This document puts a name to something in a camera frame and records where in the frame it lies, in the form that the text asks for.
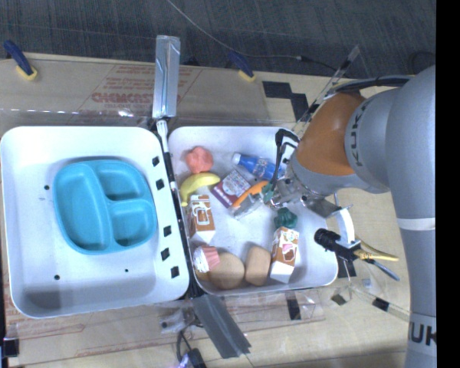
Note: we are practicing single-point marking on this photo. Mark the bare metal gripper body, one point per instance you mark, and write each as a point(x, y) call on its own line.
point(284, 196)

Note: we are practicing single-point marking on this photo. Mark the dull grey metal gripper finger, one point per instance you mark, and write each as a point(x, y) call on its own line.
point(248, 206)

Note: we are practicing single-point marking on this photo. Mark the orange carrot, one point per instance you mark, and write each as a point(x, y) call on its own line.
point(249, 192)

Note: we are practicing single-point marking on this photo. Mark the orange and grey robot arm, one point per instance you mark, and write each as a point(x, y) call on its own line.
point(410, 136)

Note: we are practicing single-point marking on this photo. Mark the green broccoli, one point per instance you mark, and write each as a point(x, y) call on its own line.
point(285, 218)

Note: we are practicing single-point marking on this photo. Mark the red and white packet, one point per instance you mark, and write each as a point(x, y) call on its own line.
point(232, 187)

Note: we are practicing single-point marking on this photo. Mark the white plastic tray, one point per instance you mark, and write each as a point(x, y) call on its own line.
point(237, 240)
point(34, 267)

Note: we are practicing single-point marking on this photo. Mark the blue bottle with white cap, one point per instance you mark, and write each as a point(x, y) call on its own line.
point(257, 166)

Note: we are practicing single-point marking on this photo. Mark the orange and white carton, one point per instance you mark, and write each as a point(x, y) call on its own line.
point(201, 219)
point(284, 253)

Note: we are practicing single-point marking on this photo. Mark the yellow banana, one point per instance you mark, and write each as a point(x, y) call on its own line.
point(197, 182)

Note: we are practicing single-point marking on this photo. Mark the tan bread roll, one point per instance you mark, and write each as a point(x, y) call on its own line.
point(227, 271)
point(257, 265)

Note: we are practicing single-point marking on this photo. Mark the pink cupcake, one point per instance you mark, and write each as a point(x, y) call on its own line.
point(207, 258)

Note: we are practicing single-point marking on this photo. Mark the salmon pink lumpy toy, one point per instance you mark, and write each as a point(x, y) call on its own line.
point(199, 160)

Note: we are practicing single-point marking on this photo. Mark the thin black and white rod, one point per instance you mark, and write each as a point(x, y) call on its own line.
point(164, 136)

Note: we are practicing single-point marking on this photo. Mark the blue divided plate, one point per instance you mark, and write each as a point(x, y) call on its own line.
point(80, 213)

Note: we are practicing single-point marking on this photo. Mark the brown cardboard board, red print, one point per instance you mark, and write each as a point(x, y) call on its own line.
point(99, 90)

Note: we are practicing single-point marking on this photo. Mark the black cylinder on white bracket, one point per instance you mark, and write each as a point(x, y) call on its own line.
point(331, 240)

